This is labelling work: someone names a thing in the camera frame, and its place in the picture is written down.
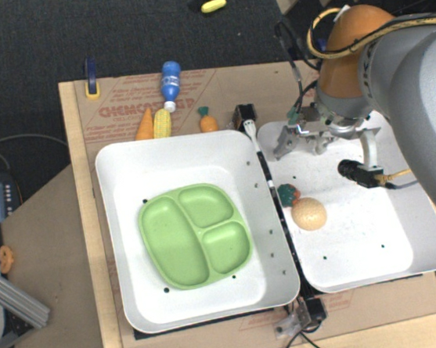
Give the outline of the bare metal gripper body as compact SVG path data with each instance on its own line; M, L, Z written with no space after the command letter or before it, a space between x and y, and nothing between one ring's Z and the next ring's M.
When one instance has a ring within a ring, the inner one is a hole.
M301 138L350 140L366 121L365 117L347 118L328 109L322 103L304 107L298 117L297 130Z

